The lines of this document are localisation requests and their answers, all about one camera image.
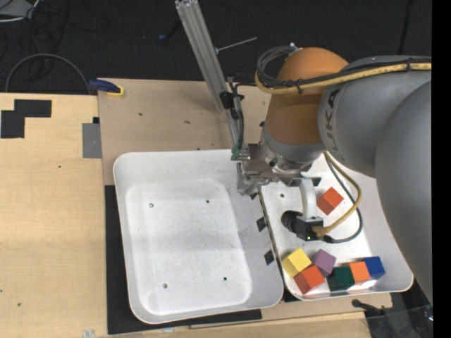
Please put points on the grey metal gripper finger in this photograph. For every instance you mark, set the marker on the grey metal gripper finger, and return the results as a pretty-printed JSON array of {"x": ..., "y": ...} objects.
[
  {"x": 245, "y": 185},
  {"x": 261, "y": 187}
]

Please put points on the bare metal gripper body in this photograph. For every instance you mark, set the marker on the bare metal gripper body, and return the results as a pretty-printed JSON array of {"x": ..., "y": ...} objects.
[{"x": 262, "y": 165}]

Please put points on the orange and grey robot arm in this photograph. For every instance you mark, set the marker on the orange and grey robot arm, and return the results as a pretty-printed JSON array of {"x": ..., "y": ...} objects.
[{"x": 370, "y": 118}]

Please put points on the red cube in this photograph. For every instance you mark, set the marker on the red cube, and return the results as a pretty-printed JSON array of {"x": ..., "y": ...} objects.
[
  {"x": 330, "y": 201},
  {"x": 310, "y": 279}
]

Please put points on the white plastic tray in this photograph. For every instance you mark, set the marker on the white plastic tray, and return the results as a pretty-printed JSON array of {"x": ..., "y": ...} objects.
[
  {"x": 190, "y": 245},
  {"x": 384, "y": 266}
]

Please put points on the yellow cube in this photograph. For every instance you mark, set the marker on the yellow cube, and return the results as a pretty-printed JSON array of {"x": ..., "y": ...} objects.
[{"x": 296, "y": 262}]

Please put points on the purple cube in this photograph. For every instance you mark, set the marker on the purple cube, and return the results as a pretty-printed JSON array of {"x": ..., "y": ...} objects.
[{"x": 325, "y": 262}]

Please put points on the pale wood board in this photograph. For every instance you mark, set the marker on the pale wood board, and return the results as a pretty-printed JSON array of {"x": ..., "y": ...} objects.
[{"x": 158, "y": 125}]

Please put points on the dark green cube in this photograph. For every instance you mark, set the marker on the dark green cube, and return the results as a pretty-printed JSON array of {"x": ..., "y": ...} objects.
[{"x": 341, "y": 279}]

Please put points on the orange cube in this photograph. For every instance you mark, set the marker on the orange cube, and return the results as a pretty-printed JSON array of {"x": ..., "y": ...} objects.
[{"x": 359, "y": 272}]

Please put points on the blue cube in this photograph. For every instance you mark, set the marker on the blue cube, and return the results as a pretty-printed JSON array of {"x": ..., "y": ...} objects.
[{"x": 374, "y": 267}]

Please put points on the black cylinder on white bracket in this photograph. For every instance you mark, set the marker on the black cylinder on white bracket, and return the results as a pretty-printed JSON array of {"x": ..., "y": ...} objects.
[{"x": 306, "y": 225}]

